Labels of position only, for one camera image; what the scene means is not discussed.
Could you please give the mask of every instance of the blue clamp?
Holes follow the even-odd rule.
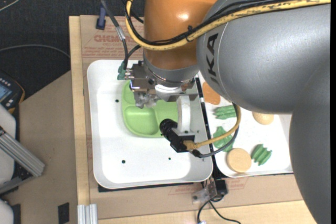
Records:
[[[106,16],[106,10],[102,5],[100,5],[100,12],[99,12],[99,18],[97,19],[96,29],[104,30],[105,29],[105,16]]]

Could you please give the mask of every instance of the green connector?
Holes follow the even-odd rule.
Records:
[[[267,148],[264,147],[264,144],[257,145],[252,154],[251,159],[254,159],[255,163],[258,163],[258,166],[265,164],[266,161],[271,158],[272,151],[268,151]]]
[[[236,111],[233,105],[221,106],[215,110],[216,119],[226,120],[236,117]]]
[[[120,67],[118,68],[118,80],[124,80],[125,79],[125,73],[126,70],[124,69],[124,62],[121,63]]]
[[[213,137],[215,138],[225,133],[226,131],[220,126],[220,127],[217,127],[217,131],[213,134]],[[226,145],[231,139],[232,139],[232,135],[229,135],[219,141],[214,142],[214,146],[216,148],[221,148],[222,146]],[[232,149],[232,147],[233,147],[233,143],[227,148],[223,149],[223,151],[229,152]]]

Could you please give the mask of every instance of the wooden table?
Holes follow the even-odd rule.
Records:
[[[88,153],[86,138],[85,99],[83,96],[83,69],[81,52],[80,17],[69,17],[71,75],[74,107],[77,198],[79,205],[92,203],[89,187]],[[270,204],[248,205],[239,207],[219,208],[218,211],[227,218],[237,219],[241,223],[315,223],[309,210],[302,200],[277,202]],[[197,210],[154,214],[113,219],[99,219],[100,224],[110,223],[196,223]],[[223,220],[211,209],[204,209],[201,219],[207,223],[223,223]]]

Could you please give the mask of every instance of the divided green plate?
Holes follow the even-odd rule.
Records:
[[[130,90],[130,81],[122,89],[121,107],[124,123],[133,133],[145,137],[162,137],[159,126],[164,119],[177,122],[176,102],[158,100],[151,108],[138,108],[135,105],[134,94]]]

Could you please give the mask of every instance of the device screen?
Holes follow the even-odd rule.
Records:
[[[12,91],[0,84],[0,103],[10,94]]]

